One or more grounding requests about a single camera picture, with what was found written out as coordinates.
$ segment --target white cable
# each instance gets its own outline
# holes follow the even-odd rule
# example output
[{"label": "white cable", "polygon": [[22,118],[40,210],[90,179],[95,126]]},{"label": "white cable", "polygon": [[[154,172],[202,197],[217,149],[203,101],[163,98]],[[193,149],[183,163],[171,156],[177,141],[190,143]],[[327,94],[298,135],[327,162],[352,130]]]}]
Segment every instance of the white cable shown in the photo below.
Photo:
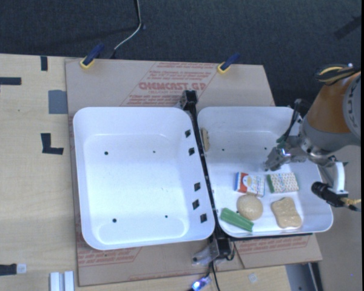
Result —
[{"label": "white cable", "polygon": [[141,14],[140,14],[140,3],[139,0],[136,0],[136,6],[138,8],[138,17],[139,17],[139,25],[138,28],[136,28],[136,30],[125,40],[121,41],[118,45],[116,45],[116,47],[114,48],[115,52],[117,50],[118,47],[120,47],[121,45],[123,45],[125,42],[127,42],[129,39],[131,39],[133,36],[135,36],[135,34],[138,33],[138,31],[140,30],[141,27]]}]

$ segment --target blue clamp handle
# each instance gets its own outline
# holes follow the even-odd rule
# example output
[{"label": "blue clamp handle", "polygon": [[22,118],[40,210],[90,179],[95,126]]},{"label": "blue clamp handle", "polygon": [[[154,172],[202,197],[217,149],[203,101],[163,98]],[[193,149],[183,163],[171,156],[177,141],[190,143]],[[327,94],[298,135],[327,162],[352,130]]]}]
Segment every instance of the blue clamp handle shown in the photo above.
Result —
[{"label": "blue clamp handle", "polygon": [[220,65],[217,66],[217,71],[220,72],[220,73],[226,73],[228,71],[229,67],[231,66],[231,64],[238,61],[239,58],[240,58],[240,54],[239,53],[234,53],[225,62],[223,62],[223,63],[221,63]]},{"label": "blue clamp handle", "polygon": [[90,66],[93,65],[93,63],[95,62],[95,58],[98,57],[98,55],[104,50],[104,48],[105,45],[102,43],[96,45],[93,50],[91,50],[89,54],[86,55],[86,57],[79,62],[81,67],[84,69],[90,68]]}]

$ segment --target dark floor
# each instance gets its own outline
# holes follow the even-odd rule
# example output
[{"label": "dark floor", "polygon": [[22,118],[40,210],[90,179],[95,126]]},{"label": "dark floor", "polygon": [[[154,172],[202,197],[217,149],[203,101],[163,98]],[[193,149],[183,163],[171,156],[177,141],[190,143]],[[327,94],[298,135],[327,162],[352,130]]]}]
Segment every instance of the dark floor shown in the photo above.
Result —
[{"label": "dark floor", "polygon": [[[140,0],[143,29],[119,59],[264,65],[277,105],[314,100],[315,70],[361,64],[362,0]],[[0,0],[0,53],[111,50],[138,23],[134,0]]]}]

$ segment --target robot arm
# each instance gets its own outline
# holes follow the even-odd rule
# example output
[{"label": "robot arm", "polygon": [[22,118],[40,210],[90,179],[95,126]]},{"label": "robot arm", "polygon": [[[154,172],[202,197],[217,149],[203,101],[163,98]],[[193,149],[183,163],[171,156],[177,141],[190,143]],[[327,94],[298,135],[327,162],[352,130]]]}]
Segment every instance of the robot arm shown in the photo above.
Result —
[{"label": "robot arm", "polygon": [[[355,210],[355,202],[348,199],[344,188],[343,163],[333,154],[348,145],[361,145],[361,69],[332,65],[318,71],[315,77],[324,86],[303,119],[299,112],[303,101],[295,101],[290,126],[277,140],[265,167],[275,171],[283,164],[308,159],[321,170],[332,168],[330,184],[315,182],[312,191],[334,207],[347,206]],[[295,122],[300,123],[298,135],[291,136]]]}]

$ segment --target round bread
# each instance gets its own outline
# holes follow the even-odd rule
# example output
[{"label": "round bread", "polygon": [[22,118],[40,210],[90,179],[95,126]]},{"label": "round bread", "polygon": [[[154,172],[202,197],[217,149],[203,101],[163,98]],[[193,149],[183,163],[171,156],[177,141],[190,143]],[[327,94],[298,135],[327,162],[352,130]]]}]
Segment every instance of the round bread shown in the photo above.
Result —
[{"label": "round bread", "polygon": [[243,195],[237,199],[237,211],[244,218],[253,221],[263,214],[263,204],[254,195]]}]

